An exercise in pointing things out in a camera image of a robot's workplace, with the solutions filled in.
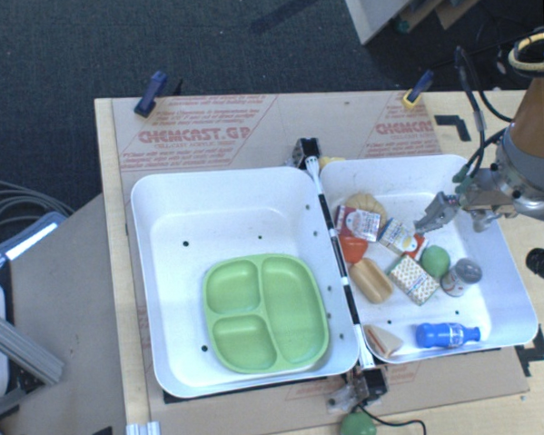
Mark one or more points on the tan hot dog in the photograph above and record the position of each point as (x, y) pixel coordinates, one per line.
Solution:
(371, 280)

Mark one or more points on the white and yellow carton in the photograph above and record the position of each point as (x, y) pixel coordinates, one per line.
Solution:
(398, 237)

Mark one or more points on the green divided plate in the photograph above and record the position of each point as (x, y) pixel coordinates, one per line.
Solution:
(286, 311)

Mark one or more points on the red and white packet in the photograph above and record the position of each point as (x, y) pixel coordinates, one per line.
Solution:
(358, 222)

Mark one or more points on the thin black and white rod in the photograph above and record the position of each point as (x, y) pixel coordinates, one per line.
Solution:
(343, 272)

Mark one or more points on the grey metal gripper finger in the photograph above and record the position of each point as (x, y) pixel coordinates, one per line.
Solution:
(483, 221)
(438, 214)

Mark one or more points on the white patterned carton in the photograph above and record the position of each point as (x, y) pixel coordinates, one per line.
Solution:
(414, 279)

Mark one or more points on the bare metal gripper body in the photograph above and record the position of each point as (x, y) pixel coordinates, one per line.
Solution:
(493, 196)

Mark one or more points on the green lime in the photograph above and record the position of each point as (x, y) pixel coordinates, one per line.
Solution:
(435, 261)

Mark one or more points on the small silver can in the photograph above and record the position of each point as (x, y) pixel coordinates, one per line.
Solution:
(461, 277)

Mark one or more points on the brown cardboard board red print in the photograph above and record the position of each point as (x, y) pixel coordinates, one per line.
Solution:
(248, 118)

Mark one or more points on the black cylinder on white bracket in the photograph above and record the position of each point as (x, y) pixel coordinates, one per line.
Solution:
(543, 263)

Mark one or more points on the tan bread roll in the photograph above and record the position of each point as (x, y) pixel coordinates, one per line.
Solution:
(364, 201)

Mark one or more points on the green round object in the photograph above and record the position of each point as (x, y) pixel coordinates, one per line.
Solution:
(358, 429)

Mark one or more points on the white plastic tray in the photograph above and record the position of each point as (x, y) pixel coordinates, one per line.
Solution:
(485, 301)
(235, 214)

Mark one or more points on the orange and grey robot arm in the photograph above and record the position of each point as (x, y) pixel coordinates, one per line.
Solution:
(528, 121)

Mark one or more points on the sandwich wedge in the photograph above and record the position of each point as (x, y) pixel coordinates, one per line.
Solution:
(383, 342)

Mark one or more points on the blue bottle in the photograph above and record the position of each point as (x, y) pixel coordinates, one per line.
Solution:
(442, 335)

